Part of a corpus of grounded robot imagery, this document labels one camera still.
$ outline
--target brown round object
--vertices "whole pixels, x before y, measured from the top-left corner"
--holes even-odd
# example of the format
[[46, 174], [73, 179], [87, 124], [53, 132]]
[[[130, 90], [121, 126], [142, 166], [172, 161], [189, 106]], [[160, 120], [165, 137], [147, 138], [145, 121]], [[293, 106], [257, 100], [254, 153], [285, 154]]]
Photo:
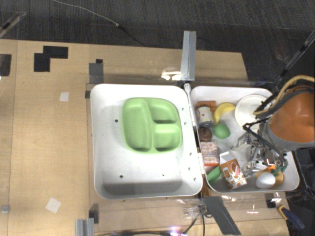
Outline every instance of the brown round object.
[[199, 139], [201, 142], [211, 141], [212, 133], [208, 128], [200, 128], [198, 133], [199, 133]]
[[[272, 170], [275, 170], [275, 169], [276, 169], [275, 166], [267, 167], [266, 169], [257, 172], [255, 178], [257, 179], [263, 172], [272, 173], [271, 171], [272, 171]], [[283, 174], [281, 171], [278, 171], [277, 173], [278, 173], [278, 174], [275, 176], [275, 178], [276, 178], [276, 183], [274, 184], [273, 187], [278, 186], [278, 185], [280, 185], [280, 184], [282, 184], [282, 183], [284, 182], [284, 174]]]

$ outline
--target yellow cable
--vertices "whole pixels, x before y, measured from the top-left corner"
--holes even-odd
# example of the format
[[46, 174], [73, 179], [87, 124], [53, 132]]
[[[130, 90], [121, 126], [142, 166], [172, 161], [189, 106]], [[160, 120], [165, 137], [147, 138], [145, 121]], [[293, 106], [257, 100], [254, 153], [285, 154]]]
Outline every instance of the yellow cable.
[[255, 111], [253, 112], [254, 115], [259, 115], [262, 113], [265, 113], [267, 111], [269, 111], [270, 109], [272, 109], [277, 103], [278, 101], [281, 99], [281, 97], [283, 96], [283, 94], [285, 93], [286, 89], [291, 86], [292, 84], [294, 84], [295, 82], [297, 82], [298, 80], [306, 80], [306, 81], [311, 81], [314, 83], [314, 78], [311, 76], [307, 76], [307, 75], [297, 75], [295, 77], [293, 77], [292, 79], [290, 79], [284, 86], [283, 88], [280, 90], [277, 98], [275, 99], [274, 103], [268, 108], [268, 109], [264, 109], [264, 110], [260, 110], [260, 111]]

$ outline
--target white wire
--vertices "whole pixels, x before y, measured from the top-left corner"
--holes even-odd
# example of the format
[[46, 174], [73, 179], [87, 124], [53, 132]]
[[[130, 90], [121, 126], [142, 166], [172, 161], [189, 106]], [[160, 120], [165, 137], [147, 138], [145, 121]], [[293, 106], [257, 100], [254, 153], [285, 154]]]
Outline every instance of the white wire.
[[114, 23], [116, 26], [119, 26], [119, 24], [116, 23], [115, 21], [113, 21], [113, 20], [111, 20], [111, 19], [109, 19], [109, 18], [107, 18], [107, 17], [105, 17], [105, 16], [103, 16], [103, 15], [100, 15], [100, 14], [94, 12], [94, 11], [88, 10], [88, 9], [86, 9], [86, 8], [83, 8], [83, 7], [80, 7], [80, 6], [76, 6], [76, 5], [72, 5], [72, 4], [65, 3], [65, 2], [60, 2], [60, 1], [57, 1], [57, 0], [51, 0], [51, 1], [54, 1], [54, 2], [57, 2], [57, 3], [63, 4], [63, 5], [67, 5], [67, 6], [70, 6], [70, 7], [74, 7], [74, 8], [78, 8], [78, 9], [85, 10], [85, 11], [87, 11], [87, 12], [89, 12], [89, 13], [92, 13], [92, 14], [98, 16], [98, 17], [104, 18], [104, 19], [106, 19], [106, 20], [108, 20], [108, 21]]

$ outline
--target green fruit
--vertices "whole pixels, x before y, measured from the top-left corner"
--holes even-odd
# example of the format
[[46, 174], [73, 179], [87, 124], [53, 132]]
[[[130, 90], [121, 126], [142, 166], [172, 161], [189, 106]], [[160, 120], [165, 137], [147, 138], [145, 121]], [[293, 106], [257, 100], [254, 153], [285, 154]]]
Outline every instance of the green fruit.
[[224, 124], [217, 124], [213, 128], [213, 133], [216, 137], [224, 139], [231, 135], [229, 128]]

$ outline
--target white plate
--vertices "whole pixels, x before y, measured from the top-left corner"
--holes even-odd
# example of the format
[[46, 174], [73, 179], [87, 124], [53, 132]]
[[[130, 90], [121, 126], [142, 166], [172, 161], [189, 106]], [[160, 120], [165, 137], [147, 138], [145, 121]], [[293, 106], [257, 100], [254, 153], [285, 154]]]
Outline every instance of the white plate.
[[[237, 123], [242, 127], [246, 123], [256, 122], [256, 116], [253, 112], [264, 102], [267, 98], [258, 95], [252, 94], [241, 99], [235, 108], [235, 119]], [[259, 129], [259, 124], [256, 124], [251, 127], [251, 130], [257, 132]]]

